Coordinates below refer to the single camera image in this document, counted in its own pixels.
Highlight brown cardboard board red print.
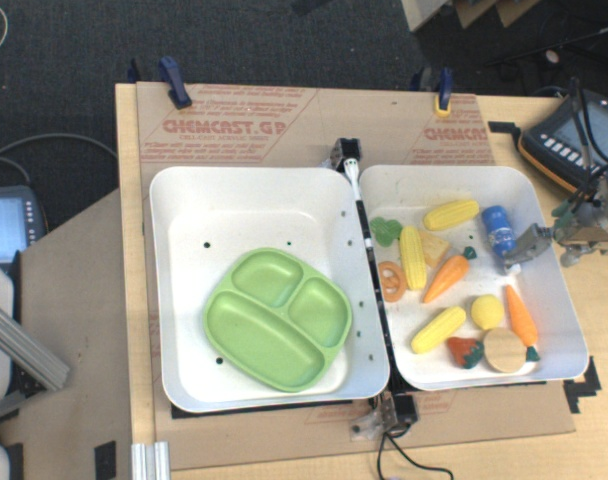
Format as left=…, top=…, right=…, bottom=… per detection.
left=135, top=81, right=578, bottom=472

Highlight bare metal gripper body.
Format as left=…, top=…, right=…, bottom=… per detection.
left=551, top=199, right=608, bottom=256

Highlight black block with thin wires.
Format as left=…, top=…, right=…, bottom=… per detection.
left=390, top=392, right=420, bottom=426
left=332, top=137, right=363, bottom=170

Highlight green broccoli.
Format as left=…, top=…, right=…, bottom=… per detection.
left=368, top=216, right=404, bottom=248

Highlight blue bottle white cap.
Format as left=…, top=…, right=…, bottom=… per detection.
left=480, top=204, right=523, bottom=276

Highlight yellow corn cob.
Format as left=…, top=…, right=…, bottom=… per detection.
left=410, top=305, right=468, bottom=355
left=422, top=198, right=481, bottom=233
left=398, top=225, right=429, bottom=292

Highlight orange carrot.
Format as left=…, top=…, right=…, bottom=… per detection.
left=422, top=245, right=478, bottom=305
left=504, top=283, right=542, bottom=363

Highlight round tan biscuit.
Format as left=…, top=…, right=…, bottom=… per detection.
left=482, top=327, right=528, bottom=374

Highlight thin black and white rod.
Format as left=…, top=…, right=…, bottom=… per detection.
left=343, top=158, right=400, bottom=395

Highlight red strawberry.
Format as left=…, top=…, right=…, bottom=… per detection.
left=446, top=336, right=486, bottom=370

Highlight green divided plate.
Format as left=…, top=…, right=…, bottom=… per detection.
left=202, top=246, right=354, bottom=394

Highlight orange pretzel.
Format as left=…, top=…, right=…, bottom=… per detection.
left=377, top=260, right=408, bottom=304

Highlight yellow lemon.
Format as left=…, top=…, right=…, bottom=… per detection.
left=470, top=293, right=506, bottom=331

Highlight white plastic tray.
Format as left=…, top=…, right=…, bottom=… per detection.
left=357, top=164, right=590, bottom=392
left=148, top=166, right=391, bottom=414

